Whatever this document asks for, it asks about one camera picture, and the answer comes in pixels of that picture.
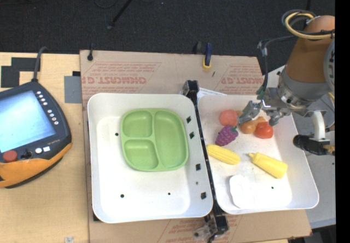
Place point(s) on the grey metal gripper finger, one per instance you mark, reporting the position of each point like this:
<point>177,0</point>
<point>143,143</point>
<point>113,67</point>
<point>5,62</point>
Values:
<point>250,110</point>
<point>275,120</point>

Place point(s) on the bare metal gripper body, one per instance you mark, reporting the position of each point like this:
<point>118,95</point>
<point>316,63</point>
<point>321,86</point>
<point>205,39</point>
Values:
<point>276,102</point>

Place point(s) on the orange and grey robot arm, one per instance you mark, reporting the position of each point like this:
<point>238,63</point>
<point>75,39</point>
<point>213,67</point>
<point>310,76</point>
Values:
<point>306,55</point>

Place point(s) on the red toy tomato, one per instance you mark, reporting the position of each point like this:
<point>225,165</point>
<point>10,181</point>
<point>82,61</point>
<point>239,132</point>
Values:
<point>264,131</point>

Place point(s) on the orange toy pear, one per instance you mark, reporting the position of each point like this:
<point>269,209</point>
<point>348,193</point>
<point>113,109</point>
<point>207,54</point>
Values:
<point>249,127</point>

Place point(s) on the pink toy peach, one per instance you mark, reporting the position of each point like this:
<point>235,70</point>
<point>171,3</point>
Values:
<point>228,118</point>

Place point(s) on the purple toy grapes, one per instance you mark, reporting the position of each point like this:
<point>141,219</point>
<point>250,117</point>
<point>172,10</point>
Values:
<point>225,136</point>

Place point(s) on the white paper label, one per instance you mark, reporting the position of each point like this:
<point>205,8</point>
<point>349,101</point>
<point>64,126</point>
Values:
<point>210,91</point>

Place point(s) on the yellow mustard bottle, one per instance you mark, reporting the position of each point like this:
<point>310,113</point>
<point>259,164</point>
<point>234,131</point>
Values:
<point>270,165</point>

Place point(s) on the yellow toy corn cob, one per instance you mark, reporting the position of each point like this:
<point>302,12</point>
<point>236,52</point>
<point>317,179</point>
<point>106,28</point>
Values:
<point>222,154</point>

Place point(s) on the thin black rod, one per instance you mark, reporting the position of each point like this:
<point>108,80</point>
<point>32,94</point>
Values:
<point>205,151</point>

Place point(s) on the white plastic tray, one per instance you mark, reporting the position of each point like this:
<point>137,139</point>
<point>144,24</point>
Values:
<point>142,192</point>
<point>262,195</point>

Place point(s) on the green divided plate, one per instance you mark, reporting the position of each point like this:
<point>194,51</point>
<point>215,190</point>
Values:
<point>169,140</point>

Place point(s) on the brown cardboard board red print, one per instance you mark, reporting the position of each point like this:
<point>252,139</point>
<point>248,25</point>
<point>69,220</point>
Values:
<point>164,72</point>

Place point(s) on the black cylinder on white bracket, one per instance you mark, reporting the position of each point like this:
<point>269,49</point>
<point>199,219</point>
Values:
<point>311,143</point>

